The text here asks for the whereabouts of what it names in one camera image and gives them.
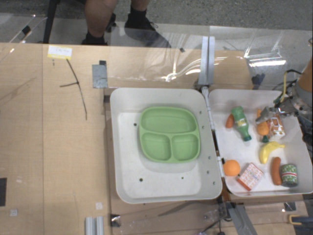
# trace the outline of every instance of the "carrot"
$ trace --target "carrot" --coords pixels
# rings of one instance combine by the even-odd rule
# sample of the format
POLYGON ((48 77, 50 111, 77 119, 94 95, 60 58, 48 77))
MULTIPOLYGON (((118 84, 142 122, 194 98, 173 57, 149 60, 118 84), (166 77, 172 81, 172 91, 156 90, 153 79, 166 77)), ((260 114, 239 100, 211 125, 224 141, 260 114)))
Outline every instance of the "carrot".
POLYGON ((280 186, 282 184, 282 179, 279 175, 279 166, 280 166, 281 159, 276 157, 273 159, 272 167, 271 167, 271 175, 274 185, 280 186))
POLYGON ((226 120, 226 128, 231 128, 233 127, 235 122, 234 116, 232 114, 229 114, 227 120, 226 120))
MULTIPOLYGON (((257 118, 261 115, 261 110, 258 109, 257 111, 257 118)), ((260 124, 257 125, 257 131, 261 136, 266 136, 269 133, 269 127, 268 127, 268 123, 262 122, 260 124)))

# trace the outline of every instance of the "white tray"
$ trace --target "white tray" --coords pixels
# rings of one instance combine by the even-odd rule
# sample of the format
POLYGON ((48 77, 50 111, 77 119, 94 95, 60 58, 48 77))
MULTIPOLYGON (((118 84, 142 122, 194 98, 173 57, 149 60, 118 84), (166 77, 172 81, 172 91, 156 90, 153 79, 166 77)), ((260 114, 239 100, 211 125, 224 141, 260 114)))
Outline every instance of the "white tray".
POLYGON ((116 190, 122 200, 134 204, 214 199, 220 195, 221 175, 202 94, 182 89, 120 88, 111 95, 111 112, 116 190), (152 106, 182 107, 195 115, 201 140, 197 159, 164 164, 143 155, 139 118, 152 106))
POLYGON ((225 161, 235 159, 241 166, 241 172, 250 162, 253 162, 263 172, 262 180, 248 192, 237 181, 237 177, 226 177, 228 189, 235 195, 265 196, 311 193, 313 191, 312 163, 305 143, 302 141, 302 132, 296 117, 282 118, 286 135, 278 141, 284 143, 285 148, 274 150, 266 164, 259 161, 259 150, 263 145, 260 135, 256 131, 255 119, 257 109, 272 106, 273 100, 280 94, 278 91, 261 90, 214 90, 209 95, 213 122, 221 157, 225 161), (235 128, 226 129, 225 122, 230 110, 241 105, 249 123, 251 141, 243 142, 235 128), (281 164, 295 164, 297 166, 298 186, 287 188, 275 186, 270 176, 270 165, 273 157, 280 157, 281 164))

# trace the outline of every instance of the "yellow cable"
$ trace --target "yellow cable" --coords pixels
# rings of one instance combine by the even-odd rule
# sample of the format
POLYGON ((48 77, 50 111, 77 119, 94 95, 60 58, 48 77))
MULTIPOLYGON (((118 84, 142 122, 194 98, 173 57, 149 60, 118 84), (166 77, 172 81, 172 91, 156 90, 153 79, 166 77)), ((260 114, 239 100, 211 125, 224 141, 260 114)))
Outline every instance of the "yellow cable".
POLYGON ((287 77, 287 71, 285 71, 284 73, 284 91, 283 91, 283 94, 282 94, 282 97, 280 98, 280 102, 282 103, 284 101, 284 98, 285 98, 285 94, 286 94, 286 77, 287 77))

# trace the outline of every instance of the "white sticker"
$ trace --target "white sticker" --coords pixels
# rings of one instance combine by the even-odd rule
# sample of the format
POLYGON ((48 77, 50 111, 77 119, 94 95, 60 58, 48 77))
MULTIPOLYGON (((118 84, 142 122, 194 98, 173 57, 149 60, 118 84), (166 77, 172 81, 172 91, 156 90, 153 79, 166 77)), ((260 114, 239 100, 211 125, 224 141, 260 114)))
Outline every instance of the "white sticker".
POLYGON ((11 209, 10 210, 10 216, 15 217, 18 215, 18 209, 11 209))
POLYGON ((96 210, 102 210, 103 209, 103 205, 102 203, 96 203, 96 210))
POLYGON ((72 58, 72 48, 49 45, 48 57, 70 60, 72 58))

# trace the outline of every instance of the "orange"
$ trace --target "orange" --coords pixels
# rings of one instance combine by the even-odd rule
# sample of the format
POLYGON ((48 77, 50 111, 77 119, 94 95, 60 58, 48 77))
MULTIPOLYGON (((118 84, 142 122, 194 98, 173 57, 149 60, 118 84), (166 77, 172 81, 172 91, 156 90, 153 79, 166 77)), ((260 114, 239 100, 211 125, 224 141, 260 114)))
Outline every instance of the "orange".
POLYGON ((236 160, 227 160, 223 169, 226 176, 237 176, 240 173, 240 165, 236 160))

